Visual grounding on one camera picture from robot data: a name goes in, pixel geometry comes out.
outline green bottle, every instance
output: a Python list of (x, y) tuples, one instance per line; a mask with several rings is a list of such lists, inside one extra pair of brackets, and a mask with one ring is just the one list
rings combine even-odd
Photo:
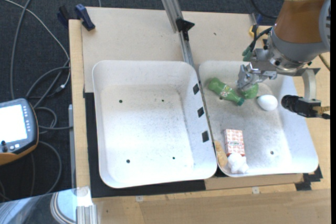
[(217, 93), (223, 99), (234, 101), (237, 105), (242, 105), (244, 102), (244, 98), (239, 97), (229, 85), (221, 82), (217, 78), (213, 78), (210, 81), (208, 88)]

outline red box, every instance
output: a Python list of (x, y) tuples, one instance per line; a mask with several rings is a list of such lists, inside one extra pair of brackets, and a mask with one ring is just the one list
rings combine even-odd
[(226, 156), (229, 156), (233, 152), (239, 153), (241, 156), (245, 156), (243, 131), (225, 129), (224, 140)]

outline white egg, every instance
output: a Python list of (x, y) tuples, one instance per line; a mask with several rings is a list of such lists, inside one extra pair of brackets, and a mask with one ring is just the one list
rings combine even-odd
[(265, 94), (257, 97), (257, 102), (259, 106), (266, 111), (272, 111), (278, 106), (278, 100), (270, 94)]

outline table surface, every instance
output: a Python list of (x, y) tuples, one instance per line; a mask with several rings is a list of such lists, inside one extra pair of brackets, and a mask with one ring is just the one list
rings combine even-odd
[[(78, 187), (90, 185), (83, 90), (93, 91), (93, 65), (103, 59), (183, 60), (179, 38), (172, 32), (164, 10), (91, 7), (87, 10), (96, 25), (94, 30), (86, 31), (79, 20), (69, 21)], [(189, 35), (196, 70), (206, 60), (241, 60), (241, 52), (252, 39), (248, 33), (251, 26), (248, 15), (183, 12), (183, 16), (195, 23)], [(330, 53), (323, 56), (330, 62)], [(317, 74), (317, 99), (322, 105), (330, 105), (330, 72), (318, 57), (310, 67), (321, 68)], [(302, 78), (294, 78), (294, 82), (298, 95), (303, 96)], [(252, 223), (261, 223), (272, 217), (273, 223), (286, 220), (327, 223), (331, 218), (330, 121), (306, 121), (323, 175), (320, 182), (311, 183), (312, 191), (296, 191), (294, 183), (303, 181), (302, 174), (212, 177), (205, 180), (206, 191), (95, 198), (100, 220), (103, 223), (204, 223), (225, 218), (237, 223), (253, 218)]]

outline empty white tray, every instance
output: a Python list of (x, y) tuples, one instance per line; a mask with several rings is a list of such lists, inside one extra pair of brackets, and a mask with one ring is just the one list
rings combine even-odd
[(272, 94), (278, 99), (277, 109), (269, 112), (260, 108), (256, 99), (245, 100), (242, 106), (237, 106), (232, 101), (220, 100), (207, 88), (209, 80), (217, 77), (236, 90), (235, 81), (242, 64), (247, 62), (207, 61), (199, 67), (213, 139), (220, 141), (224, 148), (224, 129), (243, 131), (249, 170), (232, 174), (225, 166), (223, 173), (239, 177), (315, 171), (318, 157), (306, 119), (281, 106), (284, 95), (297, 95), (292, 77), (278, 75), (275, 80), (259, 84), (258, 95)]
[(190, 65), (105, 60), (92, 77), (99, 172), (108, 186), (213, 176), (217, 160)]

